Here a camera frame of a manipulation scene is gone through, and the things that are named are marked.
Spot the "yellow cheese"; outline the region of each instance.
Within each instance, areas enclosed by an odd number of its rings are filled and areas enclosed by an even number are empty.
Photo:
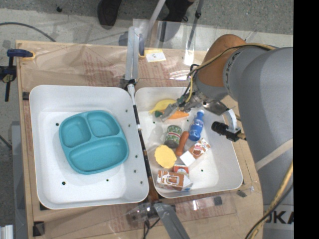
[[[155,159],[160,166],[164,168],[172,168],[177,157],[171,148],[162,144],[155,150]]]

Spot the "clamp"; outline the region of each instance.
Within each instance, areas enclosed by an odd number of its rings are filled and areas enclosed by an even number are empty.
[[[14,57],[33,57],[33,53],[22,49],[9,49],[6,52],[9,57],[8,66],[0,66],[0,80],[6,83],[5,102],[9,101],[10,84],[16,78],[16,66],[13,65]]]

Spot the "concrete floor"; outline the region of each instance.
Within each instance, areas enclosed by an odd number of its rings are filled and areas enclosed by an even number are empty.
[[[58,13],[57,6],[66,0],[0,0],[0,65],[8,65],[6,51],[14,48],[15,40],[50,41],[34,29],[37,27],[59,42],[117,44],[120,33],[132,25],[133,19],[150,19],[158,0],[123,0],[118,21],[112,30],[98,23],[96,8],[99,0],[71,0]],[[193,22],[196,2],[187,12]],[[158,20],[168,13],[164,6]],[[268,33],[293,41],[294,0],[205,0],[198,24],[217,29]],[[0,84],[0,135],[11,144],[11,124],[19,121],[16,81],[11,84],[9,102],[4,102],[5,84]],[[0,140],[0,226],[15,224],[12,150]]]

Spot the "wooden table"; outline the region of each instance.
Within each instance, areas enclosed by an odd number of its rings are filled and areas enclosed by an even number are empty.
[[[124,214],[135,205],[113,205],[49,210],[37,197],[30,109],[27,94],[38,85],[118,86],[125,73],[126,47],[36,41],[16,41],[16,48],[33,51],[34,59],[17,59],[17,81],[21,123],[21,144],[25,186],[25,207],[29,238],[142,238],[143,226],[132,226]],[[184,50],[163,50],[166,61],[148,63],[139,60],[141,87],[185,87],[188,82],[174,78],[173,72],[185,73]],[[205,52],[194,53],[195,64],[201,64]],[[235,107],[236,102],[226,97],[223,102]],[[175,204],[176,212],[190,238],[243,239],[261,218],[263,203],[254,161],[247,142],[233,143],[244,178],[243,185],[233,191],[217,192],[193,199],[166,200]],[[216,196],[222,205],[212,204]],[[44,234],[35,228],[44,227]],[[158,223],[148,238],[169,238],[165,227]]]

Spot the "small box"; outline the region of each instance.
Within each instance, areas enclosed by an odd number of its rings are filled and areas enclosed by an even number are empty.
[[[193,185],[185,174],[164,170],[159,170],[156,183],[161,188],[178,191],[189,190]]]
[[[180,159],[183,163],[190,167],[191,165],[196,165],[200,161],[200,157],[210,149],[210,145],[207,141],[202,138],[201,140],[197,141],[188,151],[184,152]]]

